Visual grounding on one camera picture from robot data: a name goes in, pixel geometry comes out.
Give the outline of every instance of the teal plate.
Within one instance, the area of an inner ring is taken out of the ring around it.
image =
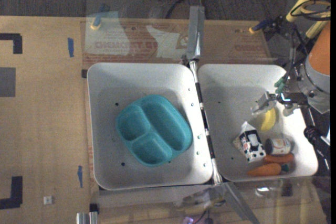
[[[159,166],[186,151],[192,131],[173,104],[161,95],[148,95],[123,109],[116,119],[117,132],[143,165]]]

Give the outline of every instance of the cylindrical container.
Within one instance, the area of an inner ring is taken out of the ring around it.
[[[268,155],[286,155],[290,152],[290,141],[287,138],[269,138],[265,142]]]

